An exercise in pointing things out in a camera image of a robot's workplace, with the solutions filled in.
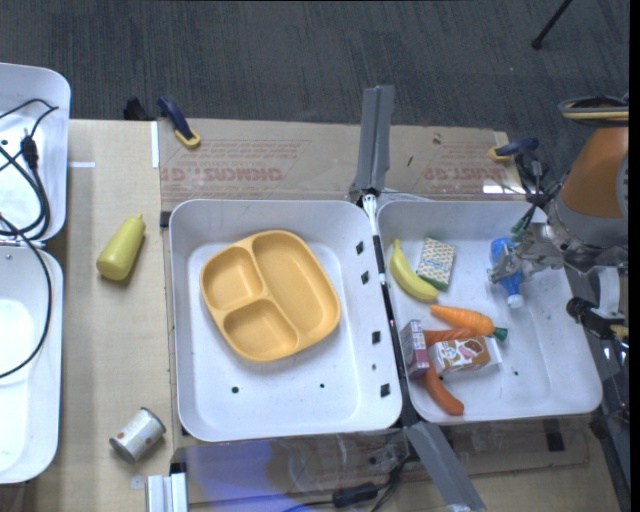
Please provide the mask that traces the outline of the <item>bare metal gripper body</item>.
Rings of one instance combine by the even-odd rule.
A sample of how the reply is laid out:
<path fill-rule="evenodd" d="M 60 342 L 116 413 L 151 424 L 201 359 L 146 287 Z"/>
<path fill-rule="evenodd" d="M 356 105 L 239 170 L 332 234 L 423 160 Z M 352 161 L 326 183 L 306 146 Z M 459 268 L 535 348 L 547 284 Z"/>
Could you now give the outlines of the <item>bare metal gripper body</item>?
<path fill-rule="evenodd" d="M 564 266 L 580 274 L 598 268 L 628 267 L 628 247 L 607 240 L 580 238 L 562 224 L 532 223 L 519 243 L 519 257 L 548 267 Z"/>

